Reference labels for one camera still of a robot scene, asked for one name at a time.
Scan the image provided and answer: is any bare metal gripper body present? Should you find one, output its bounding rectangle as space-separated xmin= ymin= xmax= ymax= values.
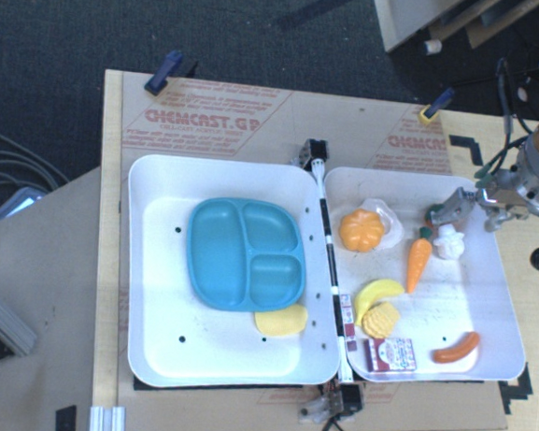
xmin=473 ymin=166 xmax=539 ymax=224

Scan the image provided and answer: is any white garlic bulb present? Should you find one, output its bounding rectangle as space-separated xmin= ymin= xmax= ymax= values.
xmin=431 ymin=222 xmax=467 ymax=262

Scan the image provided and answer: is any orange carrot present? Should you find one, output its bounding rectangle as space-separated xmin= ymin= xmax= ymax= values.
xmin=404 ymin=224 xmax=435 ymax=297

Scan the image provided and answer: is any white plastic tray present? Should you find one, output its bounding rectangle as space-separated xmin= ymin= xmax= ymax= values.
xmin=306 ymin=163 xmax=539 ymax=396
xmin=109 ymin=150 xmax=360 ymax=404

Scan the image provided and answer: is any orange pumpkin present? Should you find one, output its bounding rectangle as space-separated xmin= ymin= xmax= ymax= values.
xmin=337 ymin=206 xmax=388 ymax=255

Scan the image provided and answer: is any yellow banana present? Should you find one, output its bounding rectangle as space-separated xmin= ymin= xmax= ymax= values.
xmin=352 ymin=275 xmax=406 ymax=331

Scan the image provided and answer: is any orange sausage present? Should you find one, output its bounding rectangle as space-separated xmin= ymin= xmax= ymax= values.
xmin=432 ymin=327 xmax=482 ymax=368

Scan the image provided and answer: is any thin black and white rod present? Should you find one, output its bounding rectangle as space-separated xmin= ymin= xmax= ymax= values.
xmin=292 ymin=158 xmax=374 ymax=383

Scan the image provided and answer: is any yellow corn cob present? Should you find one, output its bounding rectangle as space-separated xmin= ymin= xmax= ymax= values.
xmin=359 ymin=299 xmax=403 ymax=342

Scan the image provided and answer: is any red and white packet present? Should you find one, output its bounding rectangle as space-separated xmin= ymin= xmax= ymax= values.
xmin=333 ymin=292 xmax=362 ymax=355

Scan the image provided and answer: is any red and white carton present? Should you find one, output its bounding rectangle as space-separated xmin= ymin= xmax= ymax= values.
xmin=360 ymin=334 xmax=420 ymax=378

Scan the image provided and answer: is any brown cardboard board, red print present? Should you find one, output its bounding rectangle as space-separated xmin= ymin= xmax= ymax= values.
xmin=91 ymin=71 xmax=538 ymax=431

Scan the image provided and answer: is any yellow potato chip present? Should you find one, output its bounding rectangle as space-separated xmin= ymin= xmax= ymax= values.
xmin=251 ymin=300 xmax=310 ymax=340

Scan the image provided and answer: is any blue divided plate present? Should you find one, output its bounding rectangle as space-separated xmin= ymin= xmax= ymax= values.
xmin=180 ymin=194 xmax=314 ymax=319

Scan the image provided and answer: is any black block with thin wires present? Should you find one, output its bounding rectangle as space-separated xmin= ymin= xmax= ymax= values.
xmin=319 ymin=380 xmax=367 ymax=420
xmin=295 ymin=136 xmax=331 ymax=172

